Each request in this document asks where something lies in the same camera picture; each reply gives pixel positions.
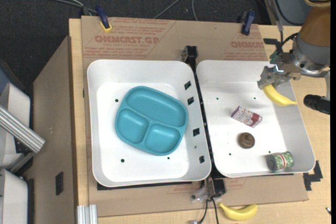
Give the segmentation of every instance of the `green can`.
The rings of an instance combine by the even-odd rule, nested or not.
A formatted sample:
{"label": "green can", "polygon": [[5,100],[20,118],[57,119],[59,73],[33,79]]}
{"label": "green can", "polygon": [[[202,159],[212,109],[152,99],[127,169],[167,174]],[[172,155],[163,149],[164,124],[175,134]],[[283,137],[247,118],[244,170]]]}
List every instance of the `green can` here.
{"label": "green can", "polygon": [[268,168],[271,171],[291,168],[294,165],[293,155],[289,151],[270,154],[266,159]]}

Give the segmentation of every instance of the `yellow banana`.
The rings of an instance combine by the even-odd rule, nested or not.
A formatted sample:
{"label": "yellow banana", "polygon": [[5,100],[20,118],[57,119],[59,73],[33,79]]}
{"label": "yellow banana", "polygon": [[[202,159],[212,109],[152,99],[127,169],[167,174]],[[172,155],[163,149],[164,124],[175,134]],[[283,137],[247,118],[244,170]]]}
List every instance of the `yellow banana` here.
{"label": "yellow banana", "polygon": [[265,95],[274,103],[279,106],[287,106],[290,104],[297,105],[297,101],[292,101],[288,99],[287,97],[281,95],[274,89],[272,84],[269,84],[262,89],[265,93]]}
{"label": "yellow banana", "polygon": [[227,207],[221,202],[218,205],[222,208],[228,219],[235,221],[248,220],[254,217],[258,211],[258,205],[256,204],[249,205],[243,209],[234,209],[231,207]]}

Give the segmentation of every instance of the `blue plate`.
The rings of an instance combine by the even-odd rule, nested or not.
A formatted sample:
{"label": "blue plate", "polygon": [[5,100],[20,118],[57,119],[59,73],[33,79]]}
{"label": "blue plate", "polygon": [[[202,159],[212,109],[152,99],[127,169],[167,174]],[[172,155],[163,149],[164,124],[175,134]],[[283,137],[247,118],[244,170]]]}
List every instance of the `blue plate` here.
{"label": "blue plate", "polygon": [[124,142],[155,155],[172,153],[180,144],[188,112],[177,99],[148,87],[135,87],[124,97],[115,118]]}

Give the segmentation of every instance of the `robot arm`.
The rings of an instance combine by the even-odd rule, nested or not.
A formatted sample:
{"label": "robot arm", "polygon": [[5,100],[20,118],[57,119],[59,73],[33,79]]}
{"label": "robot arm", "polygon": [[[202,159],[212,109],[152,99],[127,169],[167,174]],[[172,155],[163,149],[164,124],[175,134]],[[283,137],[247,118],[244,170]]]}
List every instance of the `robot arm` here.
{"label": "robot arm", "polygon": [[302,76],[324,77],[327,83],[325,97],[309,94],[304,104],[314,110],[330,114],[330,3],[331,0],[305,0],[311,5],[309,15],[299,33],[293,36],[293,46],[289,52],[277,48],[271,56],[270,68],[265,66],[258,81],[258,87],[278,105],[296,104],[281,96],[276,88],[290,79]]}

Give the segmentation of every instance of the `brown round object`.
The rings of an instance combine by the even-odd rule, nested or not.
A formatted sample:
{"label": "brown round object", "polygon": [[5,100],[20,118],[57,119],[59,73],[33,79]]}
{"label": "brown round object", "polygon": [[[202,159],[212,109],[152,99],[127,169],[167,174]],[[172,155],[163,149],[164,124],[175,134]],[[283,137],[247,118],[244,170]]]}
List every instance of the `brown round object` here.
{"label": "brown round object", "polygon": [[238,144],[242,148],[251,148],[254,146],[255,139],[250,133],[242,133],[238,138]]}

